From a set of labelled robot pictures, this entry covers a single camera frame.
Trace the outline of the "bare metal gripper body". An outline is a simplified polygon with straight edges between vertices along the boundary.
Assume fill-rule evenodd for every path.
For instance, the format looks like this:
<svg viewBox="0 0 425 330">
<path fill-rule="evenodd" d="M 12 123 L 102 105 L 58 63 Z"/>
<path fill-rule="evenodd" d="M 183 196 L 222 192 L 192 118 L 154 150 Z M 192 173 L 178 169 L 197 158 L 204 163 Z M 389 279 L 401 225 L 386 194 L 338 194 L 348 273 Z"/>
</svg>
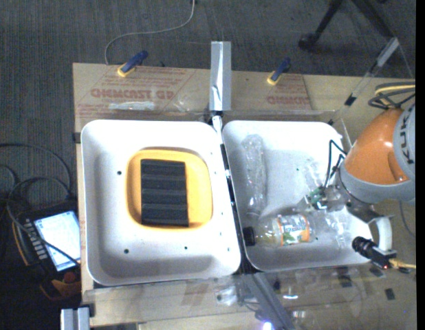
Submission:
<svg viewBox="0 0 425 330">
<path fill-rule="evenodd" d="M 340 184 L 332 184 L 318 189 L 315 207 L 325 212 L 342 210 L 351 200 L 348 192 Z"/>
</svg>

